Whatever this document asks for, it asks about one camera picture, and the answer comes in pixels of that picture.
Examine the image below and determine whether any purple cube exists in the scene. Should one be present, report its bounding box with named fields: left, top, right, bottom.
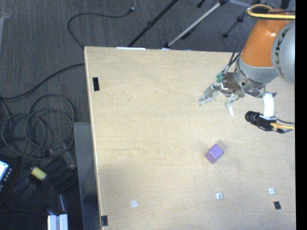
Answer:
left=204, top=144, right=224, bottom=164

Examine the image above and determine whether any black cylinder on white bracket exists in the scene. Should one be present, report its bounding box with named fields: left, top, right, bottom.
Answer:
left=245, top=92, right=278, bottom=132

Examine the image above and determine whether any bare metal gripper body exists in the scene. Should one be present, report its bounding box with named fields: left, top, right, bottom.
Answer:
left=218, top=72, right=267, bottom=98

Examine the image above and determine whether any pale wood board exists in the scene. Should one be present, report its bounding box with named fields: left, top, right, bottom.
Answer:
left=83, top=46, right=296, bottom=230

